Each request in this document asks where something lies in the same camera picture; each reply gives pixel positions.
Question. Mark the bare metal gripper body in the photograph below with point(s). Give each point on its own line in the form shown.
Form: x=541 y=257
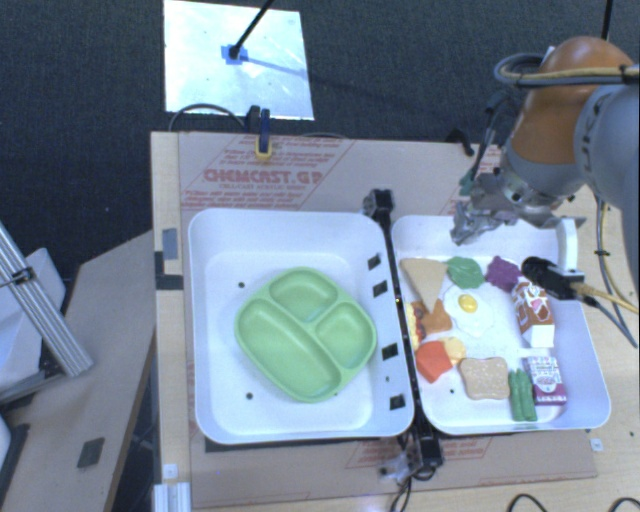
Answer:
x=502 y=196

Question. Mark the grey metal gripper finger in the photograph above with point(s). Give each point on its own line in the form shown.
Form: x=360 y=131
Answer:
x=484 y=223
x=461 y=226

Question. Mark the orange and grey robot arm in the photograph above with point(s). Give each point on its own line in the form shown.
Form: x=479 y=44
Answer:
x=550 y=125

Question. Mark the green lettuce leaf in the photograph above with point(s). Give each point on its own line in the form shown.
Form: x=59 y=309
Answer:
x=465 y=271

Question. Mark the tan triangular sandwich slice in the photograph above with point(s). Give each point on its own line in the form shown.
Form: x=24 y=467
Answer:
x=425 y=277

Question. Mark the brown cardboard board red print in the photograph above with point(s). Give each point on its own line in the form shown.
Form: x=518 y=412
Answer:
x=415 y=170

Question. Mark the white fried egg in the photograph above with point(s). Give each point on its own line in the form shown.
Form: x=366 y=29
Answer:
x=472 y=315

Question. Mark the orange biscuit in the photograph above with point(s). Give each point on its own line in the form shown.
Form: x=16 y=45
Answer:
x=441 y=317

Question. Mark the orange and white carton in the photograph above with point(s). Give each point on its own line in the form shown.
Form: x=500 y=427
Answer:
x=532 y=312

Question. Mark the thin black rod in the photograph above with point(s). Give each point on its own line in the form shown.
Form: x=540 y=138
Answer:
x=400 y=310

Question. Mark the yellow and red hot dog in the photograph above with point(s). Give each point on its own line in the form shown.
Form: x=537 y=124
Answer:
x=415 y=325

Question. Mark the yellow cheese piece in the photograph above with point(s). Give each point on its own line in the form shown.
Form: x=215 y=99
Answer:
x=455 y=349

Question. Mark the orange wedge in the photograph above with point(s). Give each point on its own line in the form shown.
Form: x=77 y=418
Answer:
x=432 y=362

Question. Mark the brown bread slice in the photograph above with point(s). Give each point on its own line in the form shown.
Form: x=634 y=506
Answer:
x=484 y=378

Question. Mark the white plastic tray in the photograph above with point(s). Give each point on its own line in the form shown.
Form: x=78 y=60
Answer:
x=220 y=320
x=575 y=350

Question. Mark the red and white packet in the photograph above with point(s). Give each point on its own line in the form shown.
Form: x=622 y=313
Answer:
x=547 y=381

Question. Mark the green asparagus bundle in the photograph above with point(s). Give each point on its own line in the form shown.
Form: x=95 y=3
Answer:
x=522 y=397

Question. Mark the green divided plate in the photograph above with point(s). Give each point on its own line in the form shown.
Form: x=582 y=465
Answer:
x=300 y=345

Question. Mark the black cylinder on white bracket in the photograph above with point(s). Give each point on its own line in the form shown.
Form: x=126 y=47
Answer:
x=550 y=278

